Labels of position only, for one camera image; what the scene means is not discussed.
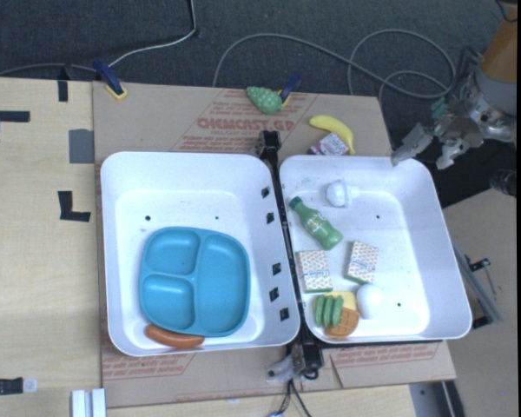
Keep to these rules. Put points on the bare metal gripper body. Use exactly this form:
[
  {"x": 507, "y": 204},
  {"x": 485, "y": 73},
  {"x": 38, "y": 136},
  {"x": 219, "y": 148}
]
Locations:
[{"x": 462, "y": 128}]

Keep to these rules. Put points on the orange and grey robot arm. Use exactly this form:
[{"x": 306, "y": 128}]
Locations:
[{"x": 500, "y": 50}]

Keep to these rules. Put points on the brown cardboard board red print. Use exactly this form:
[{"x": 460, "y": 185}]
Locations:
[{"x": 156, "y": 124}]

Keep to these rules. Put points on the thin black rod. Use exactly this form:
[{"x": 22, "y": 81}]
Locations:
[{"x": 282, "y": 198}]

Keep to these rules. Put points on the yellow banana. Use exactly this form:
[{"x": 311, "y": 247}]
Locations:
[{"x": 336, "y": 126}]

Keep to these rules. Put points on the green bottle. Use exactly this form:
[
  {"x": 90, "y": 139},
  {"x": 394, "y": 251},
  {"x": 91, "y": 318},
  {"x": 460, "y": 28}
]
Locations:
[{"x": 319, "y": 226}]

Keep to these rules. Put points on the white plastic tray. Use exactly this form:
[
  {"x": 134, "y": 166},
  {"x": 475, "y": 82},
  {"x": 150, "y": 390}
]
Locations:
[
  {"x": 399, "y": 250},
  {"x": 191, "y": 189}
]

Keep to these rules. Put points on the white carton with orange print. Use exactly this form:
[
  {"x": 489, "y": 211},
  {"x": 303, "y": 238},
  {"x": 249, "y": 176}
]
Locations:
[
  {"x": 314, "y": 272},
  {"x": 361, "y": 262}
]

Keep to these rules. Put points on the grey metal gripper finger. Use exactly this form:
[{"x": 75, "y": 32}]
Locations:
[
  {"x": 450, "y": 154},
  {"x": 410, "y": 146}
]

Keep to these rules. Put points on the green pea pods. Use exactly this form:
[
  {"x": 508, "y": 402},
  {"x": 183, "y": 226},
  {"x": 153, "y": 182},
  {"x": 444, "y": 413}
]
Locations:
[{"x": 327, "y": 310}]

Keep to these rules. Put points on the orange waffle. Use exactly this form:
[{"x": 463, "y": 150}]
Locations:
[{"x": 344, "y": 324}]

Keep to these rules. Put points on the white egg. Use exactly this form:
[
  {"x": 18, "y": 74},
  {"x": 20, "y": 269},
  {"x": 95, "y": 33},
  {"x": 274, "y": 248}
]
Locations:
[{"x": 369, "y": 301}]

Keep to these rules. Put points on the purple carton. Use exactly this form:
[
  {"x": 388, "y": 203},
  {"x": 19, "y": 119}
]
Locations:
[{"x": 330, "y": 146}]

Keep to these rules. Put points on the blue divided plate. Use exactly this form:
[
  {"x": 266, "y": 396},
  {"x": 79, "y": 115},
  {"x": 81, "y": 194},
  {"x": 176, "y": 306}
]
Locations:
[{"x": 199, "y": 280}]

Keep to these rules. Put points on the white crumpled object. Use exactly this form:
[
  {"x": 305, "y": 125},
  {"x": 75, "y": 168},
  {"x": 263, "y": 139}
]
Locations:
[{"x": 338, "y": 193}]

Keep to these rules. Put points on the green grapes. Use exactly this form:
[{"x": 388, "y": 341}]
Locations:
[{"x": 265, "y": 98}]

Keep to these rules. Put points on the orange sausage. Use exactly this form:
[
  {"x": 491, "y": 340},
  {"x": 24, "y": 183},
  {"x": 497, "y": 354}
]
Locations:
[{"x": 173, "y": 339}]

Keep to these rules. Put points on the yellow cheese slice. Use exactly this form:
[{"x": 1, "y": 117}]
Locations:
[{"x": 348, "y": 300}]

